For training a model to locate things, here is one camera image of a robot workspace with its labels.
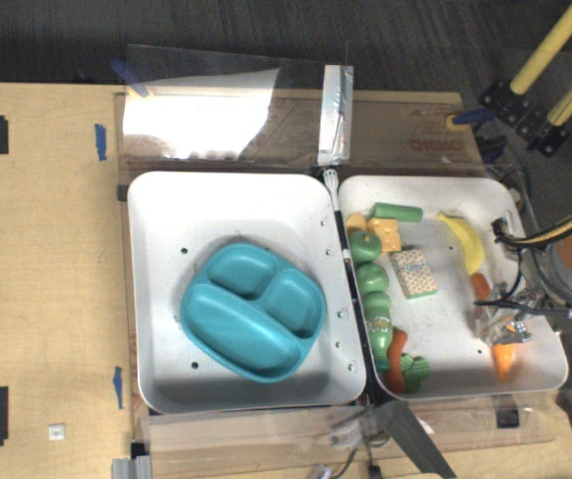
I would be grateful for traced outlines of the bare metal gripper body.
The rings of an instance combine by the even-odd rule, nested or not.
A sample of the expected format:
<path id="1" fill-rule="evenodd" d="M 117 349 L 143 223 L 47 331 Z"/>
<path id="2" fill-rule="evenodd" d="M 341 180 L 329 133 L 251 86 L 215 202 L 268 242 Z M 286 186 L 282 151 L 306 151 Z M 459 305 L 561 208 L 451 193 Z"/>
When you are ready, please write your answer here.
<path id="1" fill-rule="evenodd" d="M 527 288 L 510 296 L 508 292 L 507 283 L 499 282 L 485 299 L 474 301 L 474 333 L 488 346 L 531 341 L 533 333 L 526 321 L 545 314 L 542 290 Z"/>

